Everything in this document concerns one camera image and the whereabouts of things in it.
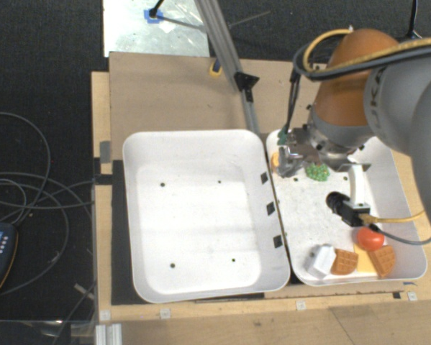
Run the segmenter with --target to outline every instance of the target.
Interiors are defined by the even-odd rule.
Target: blue tape
[[[160,21],[163,20],[164,14],[162,13],[161,10],[158,9],[158,12],[156,13],[156,18],[150,17],[150,10],[151,9],[143,11],[143,16],[144,16],[144,18],[146,19],[146,21],[148,23],[150,23],[150,24],[158,24]]]

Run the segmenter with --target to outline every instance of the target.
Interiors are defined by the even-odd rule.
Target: black cable
[[[340,35],[331,36],[319,43],[309,54],[309,63],[312,65],[328,63],[341,39]]]
[[[415,21],[417,20],[417,12],[418,12],[418,0],[412,0],[412,11],[410,13],[410,21],[409,21],[409,31],[406,34],[406,37],[414,40],[416,38],[422,38],[417,31],[415,31]]]
[[[41,206],[24,206],[22,204],[17,204],[17,203],[10,203],[10,202],[6,202],[6,201],[1,201],[0,200],[0,205],[2,206],[7,206],[7,207],[16,207],[16,208],[21,208],[24,210],[43,210],[43,211],[51,211],[51,210],[58,210],[58,209],[69,209],[69,208],[78,208],[78,207],[84,207],[84,206],[90,206],[91,204],[93,204],[94,202],[82,202],[82,203],[76,203],[76,204],[68,204],[68,205],[61,205],[58,207],[41,207]]]
[[[37,190],[38,187],[35,187],[33,185],[25,185],[25,184],[20,184],[23,188],[28,188],[28,189],[33,189],[33,190]],[[57,204],[58,206],[61,206],[60,202],[58,201],[57,198],[53,197],[52,195],[50,195],[48,192],[42,191],[42,194],[44,194],[45,196],[47,196],[48,198],[50,198],[55,204]],[[57,262],[60,260],[60,258],[62,257],[63,253],[66,250],[66,247],[68,246],[68,237],[70,235],[70,223],[68,220],[68,215],[66,214],[65,210],[60,209],[60,212],[63,214],[63,220],[65,222],[65,239],[63,241],[63,245],[60,249],[60,251],[58,252],[58,254],[52,259],[52,261],[50,262],[50,264],[42,271],[40,272],[38,275],[34,276],[32,279],[23,282],[22,284],[13,287],[12,289],[8,289],[6,291],[1,291],[0,292],[0,296],[4,296],[4,295],[8,295],[10,293],[13,293],[17,290],[20,290],[30,284],[32,284],[34,281],[39,280],[42,276],[44,276],[46,273],[48,273],[52,267],[54,267]]]
[[[426,239],[426,240],[407,240],[407,239],[400,238],[400,237],[398,237],[398,236],[396,236],[396,235],[393,235],[393,234],[387,233],[386,231],[381,230],[381,229],[380,229],[377,225],[375,225],[375,224],[370,224],[368,227],[369,227],[371,230],[373,230],[373,231],[375,231],[375,232],[377,232],[377,233],[383,234],[384,236],[386,236],[386,237],[388,237],[388,238],[391,238],[391,239],[393,239],[393,240],[396,240],[396,241],[401,242],[401,243],[404,243],[404,244],[410,244],[410,245],[425,245],[425,244],[428,244],[428,243],[430,243],[430,242],[431,242],[431,237],[430,237],[430,238],[428,238],[428,239]]]
[[[30,120],[28,120],[28,119],[26,119],[26,118],[24,118],[24,117],[22,117],[20,115],[11,114],[9,112],[0,112],[0,116],[11,117],[11,118],[23,121],[25,124],[28,124],[30,127],[32,127],[38,133],[38,135],[40,136],[42,142],[44,143],[44,146],[45,146],[45,149],[46,149],[46,152],[47,152],[47,165],[46,165],[46,171],[45,171],[43,182],[42,182],[40,188],[38,189],[38,191],[36,193],[35,199],[33,200],[33,202],[30,203],[30,206],[35,205],[36,202],[37,202],[37,200],[40,198],[40,196],[42,194],[42,191],[44,190],[44,188],[46,186],[47,179],[49,178],[49,174],[50,174],[50,158],[51,158],[51,156],[50,156],[49,143],[47,142],[46,137],[40,131],[40,129],[35,124],[33,124]],[[21,217],[20,221],[16,222],[15,225],[19,226],[23,222],[23,220],[25,220],[28,217],[28,215],[30,214],[30,212],[31,212],[31,210],[27,210],[23,214],[23,216]]]
[[[289,105],[287,108],[287,120],[286,120],[286,125],[284,125],[284,128],[283,128],[284,134],[289,133],[290,123],[292,120],[292,116],[294,115],[296,100],[299,96],[300,78],[301,78],[301,75],[299,75],[295,70],[292,70],[291,79],[290,79],[291,87],[290,87],[290,94],[289,94]]]
[[[89,314],[87,315],[87,319],[89,319],[90,321],[94,320],[94,313],[95,313],[95,306],[92,306],[92,309],[90,310]]]
[[[13,180],[10,180],[10,179],[0,178],[0,185],[9,185],[9,184],[13,185],[14,187],[16,187],[20,191],[20,193],[23,196],[23,205],[26,206],[27,205],[27,194],[25,193],[25,191],[23,190],[23,188],[19,185],[19,183],[16,183],[16,182],[14,182]],[[22,215],[24,213],[24,209],[21,208],[21,209],[19,209],[19,211],[20,211],[20,213],[19,213],[18,217],[16,219],[14,219],[13,221],[10,221],[9,224],[14,225],[15,223],[17,223],[20,220],[20,218],[22,217]],[[9,217],[9,215],[7,215],[7,216],[5,216],[3,218],[0,218],[0,222],[4,221],[8,217]]]
[[[386,57],[380,57],[378,59],[370,60],[365,63],[350,65],[344,68],[337,68],[323,73],[315,73],[308,72],[307,70],[303,69],[303,67],[301,66],[301,61],[299,60],[299,58],[302,57],[304,51],[308,46],[309,44],[306,44],[296,51],[293,59],[294,70],[296,70],[297,73],[304,75],[305,77],[313,81],[327,81],[329,79],[337,78],[346,74],[356,73],[367,69],[373,69],[388,64],[401,63],[412,58],[425,58],[431,56],[431,46],[418,47],[411,50],[398,52]]]
[[[63,330],[65,329],[66,325],[68,325],[69,320],[73,316],[73,314],[78,310],[78,308],[81,306],[82,302],[85,301],[85,299],[89,296],[90,292],[95,288],[96,280],[92,283],[92,285],[86,290],[86,292],[83,294],[81,299],[78,300],[78,302],[75,304],[71,312],[66,316],[66,318],[63,320],[62,325],[60,326],[60,329],[58,330],[57,336],[54,338],[54,341],[52,342],[52,345],[56,345],[60,335],[62,334]]]
[[[41,175],[36,175],[36,174],[30,174],[30,173],[28,173],[28,172],[0,172],[0,176],[19,176],[19,177],[22,177],[22,178],[34,178],[34,179],[44,179],[45,177],[43,177],[43,176],[41,176]],[[78,186],[81,186],[81,185],[87,185],[87,184],[93,184],[94,183],[94,181],[93,180],[87,180],[87,181],[83,181],[83,182],[79,182],[79,183],[75,183],[75,184],[72,184],[72,185],[69,185],[69,186],[66,186],[66,185],[64,185],[64,184],[62,184],[62,183],[60,183],[60,182],[58,182],[57,180],[53,180],[53,179],[51,179],[51,178],[48,178],[47,179],[47,181],[49,182],[49,183],[52,183],[52,184],[55,184],[56,186],[58,186],[58,187],[60,187],[60,188],[62,188],[62,189],[60,189],[60,190],[58,190],[57,192],[55,192],[55,193],[51,193],[53,196],[54,195],[56,195],[56,194],[59,194],[59,193],[61,193],[61,192],[63,192],[63,191],[66,191],[66,192],[68,192],[68,193],[70,193],[79,203],[83,203],[83,201],[82,201],[82,199],[81,198],[79,198],[79,195],[77,195],[75,192],[73,192],[71,189],[72,188],[75,188],[75,187],[78,187]],[[39,201],[38,201],[38,203],[40,203],[40,202],[42,202],[42,201],[44,201],[46,198],[41,198]],[[83,207],[84,208],[84,211],[87,213],[87,216],[89,216],[89,218],[91,219],[92,218],[92,215],[91,215],[91,213],[90,213],[90,211],[89,211],[89,209],[86,207],[86,206],[84,206]],[[7,216],[5,216],[5,218],[9,218],[10,216],[13,216],[15,213],[17,213],[18,211],[15,211],[15,212],[13,212],[13,213],[10,213],[9,215],[7,215]]]

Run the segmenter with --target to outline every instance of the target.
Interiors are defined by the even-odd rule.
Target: black hole
[[[268,216],[270,216],[276,209],[274,208],[274,202],[270,202],[267,206],[266,206],[266,210],[268,212]]]
[[[268,181],[268,174],[266,172],[264,172],[260,177],[262,184],[265,184]]]
[[[278,235],[273,238],[273,243],[275,248],[282,247],[282,236]]]

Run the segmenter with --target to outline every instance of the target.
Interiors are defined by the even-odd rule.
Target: white tray
[[[133,281],[143,299],[259,293],[289,281],[265,151],[254,133],[136,133],[123,158]]]
[[[278,150],[278,131],[269,134],[266,140],[268,158]],[[391,151],[377,138],[370,139],[363,151],[357,151],[352,160],[371,163],[364,173],[366,203],[371,213],[380,217],[409,216],[409,206],[402,190],[396,165]],[[312,286],[335,285],[350,282],[377,280],[408,280],[423,276],[427,260],[421,246],[407,245],[386,238],[385,244],[394,248],[396,265],[384,279],[376,274],[355,271],[350,275],[328,275],[323,279],[310,275],[305,265],[312,248],[331,244],[335,248],[353,251],[353,235],[357,229],[349,227],[341,218],[333,214],[325,198],[336,190],[350,195],[350,182],[346,172],[330,171],[327,182],[317,182],[306,176],[301,169],[295,178],[281,178],[273,174],[273,184],[281,212],[281,220],[289,246],[292,268],[296,276]],[[419,240],[414,223],[379,224],[384,230],[409,240]]]

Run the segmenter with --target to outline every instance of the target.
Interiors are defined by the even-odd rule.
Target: metal bracket
[[[160,319],[170,319],[172,316],[172,312],[170,308],[161,308],[159,310]]]
[[[297,300],[295,305],[298,311],[305,311],[307,309],[307,304],[304,300]]]
[[[239,91],[241,92],[245,92],[245,99],[247,102],[253,102],[252,87],[257,84],[259,80],[260,78],[255,77],[254,75],[246,74],[243,72],[235,73],[235,82],[237,85],[237,89],[239,89]]]
[[[368,163],[360,164],[360,163],[355,163],[348,160],[348,162],[341,164],[338,167],[338,169],[336,169],[335,171],[337,173],[348,173],[356,165],[360,165],[362,167],[363,172],[367,171],[370,168],[370,166],[372,166],[372,164],[368,164]]]
[[[110,326],[97,325],[95,328],[95,344],[122,345],[122,326],[115,323]]]
[[[112,319],[112,312],[108,309],[104,309],[100,311],[99,314],[100,322],[110,321]]]
[[[415,291],[407,291],[407,297],[409,301],[414,302],[418,300],[417,294]]]

